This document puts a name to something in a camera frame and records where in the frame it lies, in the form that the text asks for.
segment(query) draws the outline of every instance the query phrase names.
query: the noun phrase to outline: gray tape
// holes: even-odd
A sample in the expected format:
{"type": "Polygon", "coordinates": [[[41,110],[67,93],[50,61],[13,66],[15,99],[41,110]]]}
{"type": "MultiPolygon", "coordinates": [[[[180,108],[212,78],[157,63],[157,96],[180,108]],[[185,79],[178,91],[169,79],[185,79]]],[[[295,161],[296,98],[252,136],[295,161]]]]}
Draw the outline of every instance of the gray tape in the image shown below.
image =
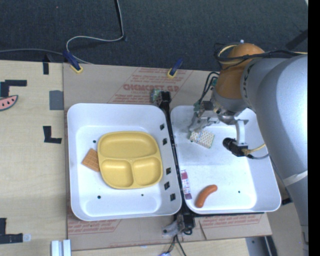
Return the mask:
{"type": "Polygon", "coordinates": [[[64,110],[64,92],[60,90],[49,91],[50,110],[64,110]]]}

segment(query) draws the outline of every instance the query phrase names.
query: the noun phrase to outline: cardboard sheet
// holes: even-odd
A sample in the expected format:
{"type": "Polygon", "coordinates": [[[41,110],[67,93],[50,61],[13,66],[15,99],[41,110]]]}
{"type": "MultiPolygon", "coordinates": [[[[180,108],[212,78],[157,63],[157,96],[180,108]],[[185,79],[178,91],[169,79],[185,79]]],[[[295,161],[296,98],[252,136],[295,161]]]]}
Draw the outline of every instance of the cardboard sheet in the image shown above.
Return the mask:
{"type": "MultiPolygon", "coordinates": [[[[201,96],[209,71],[178,70],[174,79],[167,78],[167,69],[83,64],[83,72],[75,73],[63,64],[65,114],[65,166],[69,184],[68,109],[77,103],[150,104],[153,89],[171,92],[171,109],[193,105],[201,96]]],[[[162,235],[162,227],[173,216],[82,221],[67,210],[67,233],[72,250],[167,244],[171,237],[162,235]]],[[[184,242],[231,239],[271,235],[266,214],[197,217],[192,235],[184,242]]]]}

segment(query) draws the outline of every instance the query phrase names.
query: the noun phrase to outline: white connector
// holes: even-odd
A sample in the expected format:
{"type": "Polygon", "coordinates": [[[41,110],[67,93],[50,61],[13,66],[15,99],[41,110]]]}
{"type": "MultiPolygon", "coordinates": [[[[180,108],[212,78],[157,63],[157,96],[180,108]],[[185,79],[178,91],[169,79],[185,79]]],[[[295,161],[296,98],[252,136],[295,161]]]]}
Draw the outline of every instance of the white connector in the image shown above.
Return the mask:
{"type": "Polygon", "coordinates": [[[31,241],[31,234],[23,234],[23,242],[30,242],[31,241]]]}
{"type": "Polygon", "coordinates": [[[50,255],[51,256],[71,256],[70,240],[51,241],[50,255]]]}

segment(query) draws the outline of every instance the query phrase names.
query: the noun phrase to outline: sponge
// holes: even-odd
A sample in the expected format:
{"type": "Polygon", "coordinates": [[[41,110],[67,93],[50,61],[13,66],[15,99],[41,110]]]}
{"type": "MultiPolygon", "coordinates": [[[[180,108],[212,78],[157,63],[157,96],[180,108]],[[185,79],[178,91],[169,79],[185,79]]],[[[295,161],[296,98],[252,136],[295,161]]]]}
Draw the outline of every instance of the sponge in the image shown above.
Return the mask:
{"type": "Polygon", "coordinates": [[[211,148],[215,135],[209,131],[202,130],[200,132],[193,131],[190,134],[189,140],[195,142],[207,149],[211,148]]]}

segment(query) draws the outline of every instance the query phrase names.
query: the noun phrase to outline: white plastic tub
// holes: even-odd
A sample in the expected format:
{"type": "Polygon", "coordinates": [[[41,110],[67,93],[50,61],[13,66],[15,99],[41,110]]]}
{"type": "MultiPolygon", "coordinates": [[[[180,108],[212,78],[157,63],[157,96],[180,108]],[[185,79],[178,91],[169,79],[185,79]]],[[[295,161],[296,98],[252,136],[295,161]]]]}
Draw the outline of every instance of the white plastic tub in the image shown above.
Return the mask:
{"type": "Polygon", "coordinates": [[[152,105],[79,103],[67,113],[71,208],[84,221],[175,214],[182,205],[166,117],[152,105]],[[156,140],[163,165],[159,183],[144,188],[115,189],[100,172],[81,162],[90,148],[97,150],[107,133],[137,131],[156,140]]]}
{"type": "MultiPolygon", "coordinates": [[[[249,159],[236,157],[223,146],[224,138],[236,138],[235,125],[222,122],[205,130],[215,135],[211,148],[205,148],[188,140],[188,126],[193,116],[193,106],[178,106],[171,112],[171,122],[176,144],[180,171],[188,176],[192,199],[187,206],[198,214],[234,214],[271,212],[279,208],[281,196],[270,158],[249,159]],[[200,191],[208,185],[217,185],[218,190],[207,197],[204,206],[195,206],[200,191]]],[[[264,143],[256,115],[249,109],[238,119],[247,119],[245,142],[249,149],[264,143]]],[[[253,155],[266,155],[264,147],[253,155]]]]}

